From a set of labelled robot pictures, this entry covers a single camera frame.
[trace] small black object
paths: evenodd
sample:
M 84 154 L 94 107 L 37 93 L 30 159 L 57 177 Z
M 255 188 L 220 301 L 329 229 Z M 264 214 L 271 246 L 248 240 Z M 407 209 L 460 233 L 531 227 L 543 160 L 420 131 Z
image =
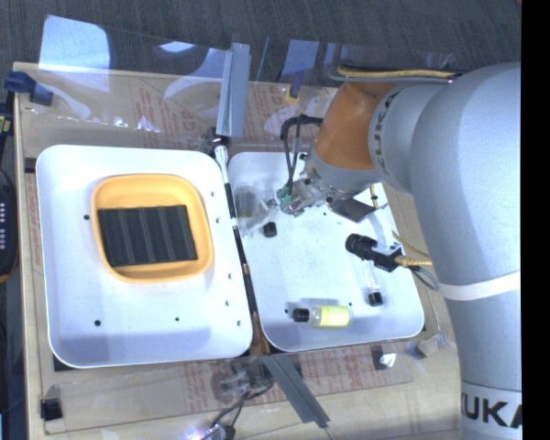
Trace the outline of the small black object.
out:
M 375 367 L 375 370 L 386 370 L 389 368 L 387 365 L 380 362 L 383 355 L 383 346 L 371 346 L 370 356 L 373 359 L 373 366 Z
M 277 224 L 275 222 L 268 222 L 263 226 L 263 234 L 267 238 L 272 238 L 277 236 Z
M 307 308 L 296 308 L 293 310 L 293 321 L 296 323 L 307 323 L 310 321 L 310 310 Z
M 58 358 L 56 358 L 55 356 L 53 356 L 53 370 L 55 370 L 56 372 L 59 372 L 59 371 L 71 371 L 71 370 L 76 370 L 76 369 L 77 369 L 77 368 L 70 367 L 69 365 L 64 364 L 64 363 L 61 362 Z
M 380 291 L 372 291 L 368 295 L 368 304 L 371 306 L 381 306 L 383 305 L 383 296 Z
M 102 209 L 98 220 L 112 267 L 197 259 L 185 205 Z
M 61 403 L 59 398 L 53 398 L 50 400 L 40 401 L 40 418 L 45 421 L 55 421 L 61 419 L 63 412 L 61 410 Z
M 224 427 L 224 432 L 226 435 L 226 440 L 234 440 L 237 430 L 232 425 L 227 425 Z
M 399 264 L 395 262 L 395 258 L 400 256 L 402 249 L 398 247 L 390 252 L 382 252 L 382 250 L 375 249 L 378 245 L 377 240 L 368 237 L 357 235 L 353 233 L 346 239 L 346 250 L 356 254 L 361 259 L 372 260 L 375 267 L 386 270 L 387 272 L 393 272 L 399 267 Z

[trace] black cap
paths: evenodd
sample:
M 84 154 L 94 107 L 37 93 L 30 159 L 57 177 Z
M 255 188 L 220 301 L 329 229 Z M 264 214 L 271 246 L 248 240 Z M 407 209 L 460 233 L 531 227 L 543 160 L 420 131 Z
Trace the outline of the black cap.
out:
M 268 222 L 263 226 L 263 234 L 267 238 L 273 238 L 277 236 L 277 225 L 275 222 Z
M 296 323 L 307 323 L 310 320 L 310 310 L 307 308 L 296 308 L 293 310 L 293 321 Z
M 380 291 L 372 291 L 368 295 L 368 304 L 371 306 L 381 306 L 383 304 L 383 297 Z

